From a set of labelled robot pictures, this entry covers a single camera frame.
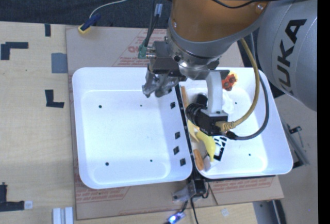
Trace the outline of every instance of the yellow cable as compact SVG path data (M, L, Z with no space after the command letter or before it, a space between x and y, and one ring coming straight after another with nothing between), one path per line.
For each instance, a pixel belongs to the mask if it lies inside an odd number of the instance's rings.
M227 121L216 122L216 126L218 126L222 132L229 131L229 130L235 128L237 125L241 124L243 121L245 121L253 112L255 106L257 105L258 97L259 97L260 76L259 76L259 71L258 71L258 65L257 65L255 59L253 58L253 55L252 55L246 41L244 39L241 39L240 41L241 41L243 48L244 48L245 52L247 53L247 56L249 57L250 62L252 64L254 74L255 74L256 88L255 88L253 102L243 117L241 117L240 119L238 119L236 121L231 121L231 122L227 122Z

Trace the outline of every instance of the wooden table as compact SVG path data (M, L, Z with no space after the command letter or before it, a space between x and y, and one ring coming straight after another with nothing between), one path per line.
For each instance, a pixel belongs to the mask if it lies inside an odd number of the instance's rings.
M66 53L65 25L0 23L0 43L28 42L0 60L0 182L7 201L32 201L31 210L0 212L0 223L52 223L52 209L75 207L68 74L52 73L52 54ZM46 107L45 90L63 108ZM227 209L228 215L222 214ZM180 223L194 223L192 210ZM252 203L196 209L200 224L256 224ZM169 212L75 223L164 223Z

